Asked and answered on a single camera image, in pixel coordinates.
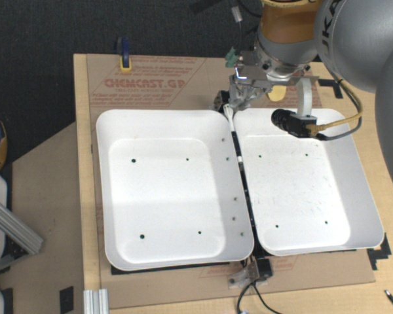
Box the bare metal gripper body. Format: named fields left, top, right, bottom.
left=229, top=50, right=312, bottom=94

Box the pale yellow round item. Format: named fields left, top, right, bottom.
left=267, top=85, right=286, bottom=103

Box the brown cardboard board red print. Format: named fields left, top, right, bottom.
left=86, top=54, right=377, bottom=309

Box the thin black and white rod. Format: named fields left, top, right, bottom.
left=223, top=104, right=261, bottom=258

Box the white plastic tray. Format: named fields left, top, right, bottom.
left=232, top=107, right=386, bottom=258
left=95, top=109, right=255, bottom=272

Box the black cylinder on white bracket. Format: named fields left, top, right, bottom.
left=271, top=77, right=318, bottom=139

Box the black block with thin wires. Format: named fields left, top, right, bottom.
left=254, top=258, right=274, bottom=280

